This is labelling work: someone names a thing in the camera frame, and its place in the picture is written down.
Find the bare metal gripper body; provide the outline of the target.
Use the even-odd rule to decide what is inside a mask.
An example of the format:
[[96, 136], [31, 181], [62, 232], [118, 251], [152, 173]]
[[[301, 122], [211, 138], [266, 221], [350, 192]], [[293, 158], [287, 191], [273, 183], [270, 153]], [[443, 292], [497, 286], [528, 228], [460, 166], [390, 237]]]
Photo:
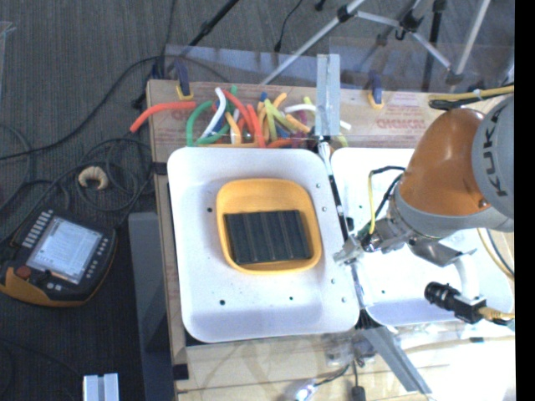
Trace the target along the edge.
[[384, 217], [364, 228], [362, 247], [366, 252], [388, 253], [399, 250], [413, 234], [412, 229], [401, 219]]

